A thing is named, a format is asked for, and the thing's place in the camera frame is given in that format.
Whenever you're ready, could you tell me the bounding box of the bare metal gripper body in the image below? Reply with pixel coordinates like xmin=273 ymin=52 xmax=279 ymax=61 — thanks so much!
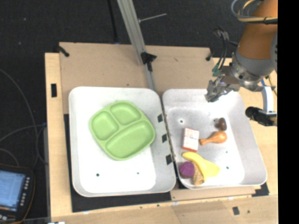
xmin=217 ymin=63 xmax=264 ymax=92

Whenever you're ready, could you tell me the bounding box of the brown toy mushroom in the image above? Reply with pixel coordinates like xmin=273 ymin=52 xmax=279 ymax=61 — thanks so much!
xmin=214 ymin=117 xmax=228 ymax=132

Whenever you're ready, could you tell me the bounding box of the orange toy chicken drumstick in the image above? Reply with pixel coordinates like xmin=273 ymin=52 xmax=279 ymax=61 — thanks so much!
xmin=199 ymin=131 xmax=228 ymax=147

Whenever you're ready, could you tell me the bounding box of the white and red carton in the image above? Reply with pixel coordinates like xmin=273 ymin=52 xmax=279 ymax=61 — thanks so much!
xmin=181 ymin=127 xmax=200 ymax=153

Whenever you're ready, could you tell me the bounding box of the white plastic tray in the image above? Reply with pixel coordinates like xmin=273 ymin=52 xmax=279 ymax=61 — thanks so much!
xmin=162 ymin=88 xmax=268 ymax=190
xmin=68 ymin=86 xmax=177 ymax=197

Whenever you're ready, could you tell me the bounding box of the yellow banana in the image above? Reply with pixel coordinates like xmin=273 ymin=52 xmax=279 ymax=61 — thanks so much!
xmin=181 ymin=151 xmax=221 ymax=183

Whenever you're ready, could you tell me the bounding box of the purple toy food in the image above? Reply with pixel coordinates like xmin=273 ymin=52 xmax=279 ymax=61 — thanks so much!
xmin=178 ymin=161 xmax=195 ymax=179

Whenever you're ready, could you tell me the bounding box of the tan ice cream cone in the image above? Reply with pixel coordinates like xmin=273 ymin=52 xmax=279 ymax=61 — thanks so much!
xmin=192 ymin=165 xmax=206 ymax=187

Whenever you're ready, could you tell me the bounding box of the green divided plate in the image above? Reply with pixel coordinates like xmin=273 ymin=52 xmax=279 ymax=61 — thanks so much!
xmin=89 ymin=100 xmax=157 ymax=161

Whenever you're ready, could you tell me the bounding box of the brown cardboard board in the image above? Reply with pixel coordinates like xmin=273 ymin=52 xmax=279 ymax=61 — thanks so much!
xmin=58 ymin=42 xmax=257 ymax=202

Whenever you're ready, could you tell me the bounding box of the black cylinder on white bracket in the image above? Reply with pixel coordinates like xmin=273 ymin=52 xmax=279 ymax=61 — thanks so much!
xmin=245 ymin=85 xmax=278 ymax=127

